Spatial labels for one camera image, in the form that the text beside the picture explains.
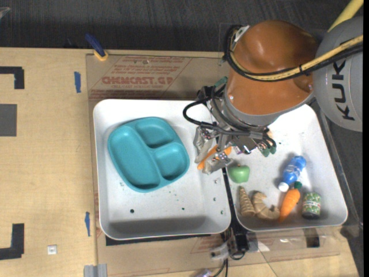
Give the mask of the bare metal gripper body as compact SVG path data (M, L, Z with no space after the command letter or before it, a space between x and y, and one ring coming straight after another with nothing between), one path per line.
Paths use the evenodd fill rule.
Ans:
M223 122L213 122L216 135L216 151L225 152L232 148L237 154L251 154L259 150L263 156L276 153L276 142L269 134L268 126L234 127Z

